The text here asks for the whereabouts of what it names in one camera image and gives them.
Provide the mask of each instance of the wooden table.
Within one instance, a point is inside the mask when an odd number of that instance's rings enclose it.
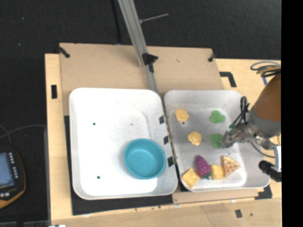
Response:
[[[148,85],[140,78],[140,75],[144,77],[143,69],[136,65],[132,46],[64,43],[60,46],[70,53],[70,58],[62,54],[45,55],[50,207],[53,224],[75,227],[100,226],[101,223],[102,226],[222,226],[223,223],[224,226],[252,226],[256,223],[260,226],[282,225],[281,183],[274,181],[270,182],[272,199],[255,200],[264,189],[216,193],[181,192],[177,189],[173,193],[174,203],[170,205],[73,216],[63,120],[68,115],[68,94],[77,87],[98,87],[94,72],[96,67],[101,70],[98,72],[103,77],[107,77],[105,85],[99,87],[147,89]],[[250,70],[250,65],[257,62],[255,60],[216,59],[209,62],[208,58],[212,55],[210,49],[149,47],[149,51],[159,56],[159,61],[154,66],[160,95],[171,89],[227,89],[245,95],[253,105],[265,86],[262,78]],[[103,60],[106,60],[106,66],[104,63],[100,64]],[[129,78],[124,80],[121,70],[132,70],[132,73],[128,73]],[[237,87],[232,87],[228,78],[220,77],[219,72],[231,72]],[[116,78],[116,83],[108,75],[115,75],[115,78],[119,75],[120,79]],[[236,217],[236,210],[241,211],[242,218]]]

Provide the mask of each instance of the black clamp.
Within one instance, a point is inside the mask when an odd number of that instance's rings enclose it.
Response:
[[[158,56],[155,55],[151,55],[148,53],[144,53],[142,55],[143,61],[144,61],[144,65],[149,67],[150,72],[154,73],[154,69],[153,69],[153,63],[158,59]]]

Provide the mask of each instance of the yellow cheese cube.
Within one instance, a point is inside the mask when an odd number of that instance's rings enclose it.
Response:
[[[199,174],[194,169],[189,169],[183,176],[182,180],[189,186],[193,187],[200,179]]]
[[[211,165],[210,169],[212,171],[212,179],[222,179],[224,178],[224,171],[222,166]]]

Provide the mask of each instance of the blue bowl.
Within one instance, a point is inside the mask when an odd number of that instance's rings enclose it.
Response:
[[[137,139],[126,146],[124,163],[127,170],[135,177],[151,179],[164,171],[166,160],[158,144],[148,139]]]

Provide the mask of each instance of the black background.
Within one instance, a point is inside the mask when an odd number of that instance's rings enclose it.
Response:
[[[281,59],[282,0],[134,1],[141,19],[169,13],[143,23],[147,45],[212,48],[218,58]],[[130,44],[115,5],[121,44]],[[9,131],[46,124],[44,54],[60,42],[118,41],[111,0],[0,0],[0,124]],[[47,219],[44,129],[11,137],[27,191],[0,210],[0,222]]]

